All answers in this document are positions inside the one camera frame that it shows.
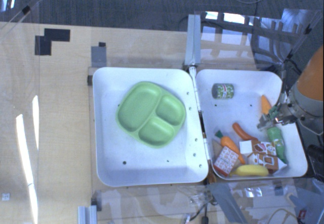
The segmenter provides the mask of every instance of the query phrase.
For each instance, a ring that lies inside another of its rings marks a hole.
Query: metal bracket
[[[198,64],[200,64],[200,15],[189,15],[184,66]]]
[[[97,206],[79,206],[77,220],[78,224],[97,224]]]

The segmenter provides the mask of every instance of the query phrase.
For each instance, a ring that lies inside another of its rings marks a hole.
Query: toy sausage
[[[242,140],[245,140],[245,141],[250,141],[250,140],[258,141],[258,139],[256,137],[253,137],[253,136],[247,134],[237,122],[235,122],[232,125],[232,127],[233,127],[234,131],[237,133],[237,135],[239,135],[242,138]]]

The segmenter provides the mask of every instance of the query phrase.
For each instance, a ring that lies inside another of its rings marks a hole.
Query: orange carrot
[[[261,97],[261,109],[263,114],[268,114],[271,109],[271,104],[265,96]]]
[[[242,140],[245,140],[245,141],[250,141],[250,140],[258,141],[258,139],[256,137],[253,137],[253,136],[247,134],[237,122],[233,123],[232,127],[233,127],[234,131],[237,133],[237,135],[239,135],[242,138]]]
[[[232,151],[234,151],[236,154],[238,154],[238,159],[242,164],[245,164],[245,160],[243,159],[243,156],[241,155],[238,147],[236,146],[236,144],[234,143],[233,140],[231,140],[230,137],[228,136],[223,136],[221,138],[221,145],[223,147],[227,146],[229,149],[231,149]]]

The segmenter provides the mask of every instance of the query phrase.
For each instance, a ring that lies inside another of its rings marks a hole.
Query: toy banana
[[[258,175],[258,176],[267,176],[269,171],[266,167],[261,165],[242,165],[239,166],[237,169],[231,172],[232,174],[237,174],[240,176],[246,175]]]

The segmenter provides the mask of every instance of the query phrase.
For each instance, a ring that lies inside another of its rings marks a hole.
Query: small box
[[[272,142],[241,141],[239,142],[241,154],[249,156],[251,153],[276,156],[275,146]]]
[[[248,157],[248,164],[250,165],[261,165],[268,168],[269,173],[273,174],[276,171],[287,166],[279,158],[275,156],[269,156],[264,154],[252,153]]]
[[[232,171],[237,159],[238,155],[234,151],[228,147],[224,147],[214,163],[214,168],[224,176],[228,176],[228,174]]]

